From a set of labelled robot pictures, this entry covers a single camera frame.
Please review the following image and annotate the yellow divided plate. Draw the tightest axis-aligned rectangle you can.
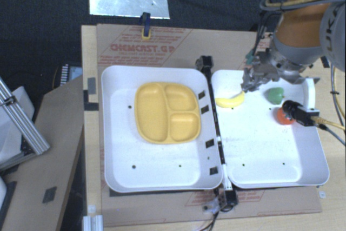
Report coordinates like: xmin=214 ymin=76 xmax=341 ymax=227
xmin=134 ymin=82 xmax=202 ymax=145

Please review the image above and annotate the black cylinder on white bracket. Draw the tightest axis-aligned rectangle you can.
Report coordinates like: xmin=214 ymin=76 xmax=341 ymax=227
xmin=282 ymin=77 xmax=321 ymax=127

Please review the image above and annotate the thin black and white rod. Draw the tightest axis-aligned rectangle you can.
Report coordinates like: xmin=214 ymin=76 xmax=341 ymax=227
xmin=204 ymin=67 xmax=232 ymax=190

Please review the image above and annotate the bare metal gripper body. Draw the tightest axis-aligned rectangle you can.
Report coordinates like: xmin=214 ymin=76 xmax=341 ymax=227
xmin=244 ymin=50 xmax=309 ymax=84

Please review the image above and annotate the white plastic tray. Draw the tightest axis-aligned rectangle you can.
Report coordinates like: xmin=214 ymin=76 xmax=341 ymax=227
xmin=101 ymin=65 xmax=224 ymax=194
xmin=210 ymin=69 xmax=331 ymax=189

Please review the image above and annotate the green pepper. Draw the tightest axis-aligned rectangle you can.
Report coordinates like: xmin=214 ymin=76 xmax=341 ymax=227
xmin=267 ymin=87 xmax=285 ymax=104

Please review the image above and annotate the red tomato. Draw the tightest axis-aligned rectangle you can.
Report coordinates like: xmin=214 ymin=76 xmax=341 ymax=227
xmin=276 ymin=107 xmax=297 ymax=126

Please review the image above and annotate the brown cardboard board red print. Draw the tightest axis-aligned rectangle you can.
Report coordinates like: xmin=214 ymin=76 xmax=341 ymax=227
xmin=96 ymin=23 xmax=323 ymax=228

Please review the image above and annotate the yellow banana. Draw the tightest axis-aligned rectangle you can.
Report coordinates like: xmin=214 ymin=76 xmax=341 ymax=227
xmin=215 ymin=90 xmax=246 ymax=109

